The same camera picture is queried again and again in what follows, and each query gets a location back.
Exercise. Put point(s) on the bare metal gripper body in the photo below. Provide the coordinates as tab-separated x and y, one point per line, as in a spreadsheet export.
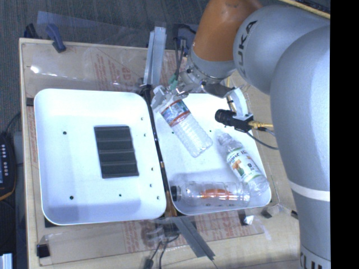
193	80

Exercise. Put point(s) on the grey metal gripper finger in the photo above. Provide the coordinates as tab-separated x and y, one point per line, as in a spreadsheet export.
158	96
179	92

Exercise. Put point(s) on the clear bottle with red label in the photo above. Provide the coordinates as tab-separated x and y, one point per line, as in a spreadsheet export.
188	130

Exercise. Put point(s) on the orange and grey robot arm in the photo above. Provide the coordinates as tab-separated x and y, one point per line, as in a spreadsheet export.
294	66

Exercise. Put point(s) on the black ribbed rectangular pad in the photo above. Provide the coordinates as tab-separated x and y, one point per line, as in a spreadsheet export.
116	151

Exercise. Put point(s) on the brown cardboard board red print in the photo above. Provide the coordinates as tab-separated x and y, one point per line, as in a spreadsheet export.
84	66

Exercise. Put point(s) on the white plastic tray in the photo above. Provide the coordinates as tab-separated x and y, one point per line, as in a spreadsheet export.
70	164
216	167

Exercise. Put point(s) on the clear bottle green orange label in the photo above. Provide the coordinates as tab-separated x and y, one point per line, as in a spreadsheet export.
244	164

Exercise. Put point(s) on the clear bottle with black cap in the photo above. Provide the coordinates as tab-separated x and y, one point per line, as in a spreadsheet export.
213	193

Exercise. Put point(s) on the black cylinder on white bracket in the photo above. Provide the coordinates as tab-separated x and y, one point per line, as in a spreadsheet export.
232	118

